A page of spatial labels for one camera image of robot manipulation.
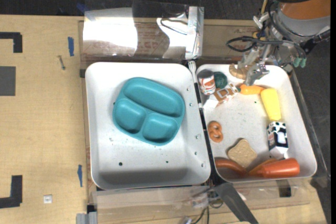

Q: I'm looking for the tan bread slice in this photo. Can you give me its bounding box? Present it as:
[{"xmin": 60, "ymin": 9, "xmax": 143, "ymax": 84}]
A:
[{"xmin": 227, "ymin": 138, "xmax": 258, "ymax": 168}]

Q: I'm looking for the tan croissant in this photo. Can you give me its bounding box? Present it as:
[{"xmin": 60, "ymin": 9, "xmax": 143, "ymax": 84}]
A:
[{"xmin": 228, "ymin": 62, "xmax": 250, "ymax": 81}]

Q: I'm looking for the white plastic tray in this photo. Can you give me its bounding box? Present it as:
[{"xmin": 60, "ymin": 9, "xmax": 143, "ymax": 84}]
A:
[
  {"xmin": 195, "ymin": 63, "xmax": 318, "ymax": 183},
  {"xmin": 84, "ymin": 61, "xmax": 212, "ymax": 190}
]

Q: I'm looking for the dark green broccoli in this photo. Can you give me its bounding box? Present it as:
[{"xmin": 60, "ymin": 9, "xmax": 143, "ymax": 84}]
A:
[{"xmin": 213, "ymin": 71, "xmax": 228, "ymax": 89}]

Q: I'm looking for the brown sausage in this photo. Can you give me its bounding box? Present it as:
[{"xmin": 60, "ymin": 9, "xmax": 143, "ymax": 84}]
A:
[{"xmin": 214, "ymin": 157, "xmax": 248, "ymax": 179}]

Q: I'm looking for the black and white milk carton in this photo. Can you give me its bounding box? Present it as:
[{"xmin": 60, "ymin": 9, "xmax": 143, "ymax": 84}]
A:
[{"xmin": 266, "ymin": 120, "xmax": 289, "ymax": 160}]

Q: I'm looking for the brown and white carton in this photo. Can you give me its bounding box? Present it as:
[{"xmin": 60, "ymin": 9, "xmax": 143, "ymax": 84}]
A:
[{"xmin": 203, "ymin": 82, "xmax": 241, "ymax": 109}]

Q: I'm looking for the orange pretzel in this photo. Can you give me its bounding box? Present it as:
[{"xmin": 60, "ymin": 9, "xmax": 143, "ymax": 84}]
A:
[{"xmin": 207, "ymin": 120, "xmax": 224, "ymax": 143}]

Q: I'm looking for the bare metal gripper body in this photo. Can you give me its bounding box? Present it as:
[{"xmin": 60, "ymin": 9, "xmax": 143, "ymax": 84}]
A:
[{"xmin": 262, "ymin": 33, "xmax": 300, "ymax": 69}]

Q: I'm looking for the orange bottle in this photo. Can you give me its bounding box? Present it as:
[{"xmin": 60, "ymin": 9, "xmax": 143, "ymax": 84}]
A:
[{"xmin": 248, "ymin": 157, "xmax": 300, "ymax": 179}]

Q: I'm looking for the blue divided plate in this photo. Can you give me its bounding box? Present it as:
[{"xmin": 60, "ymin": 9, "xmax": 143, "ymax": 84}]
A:
[{"xmin": 112, "ymin": 77, "xmax": 186, "ymax": 146}]

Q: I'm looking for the red and white can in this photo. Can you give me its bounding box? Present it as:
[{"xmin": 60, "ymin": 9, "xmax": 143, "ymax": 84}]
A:
[{"xmin": 197, "ymin": 70, "xmax": 216, "ymax": 95}]

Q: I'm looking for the orange carrot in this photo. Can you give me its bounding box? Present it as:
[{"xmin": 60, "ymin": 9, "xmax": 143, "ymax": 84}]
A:
[{"xmin": 237, "ymin": 83, "xmax": 265, "ymax": 95}]

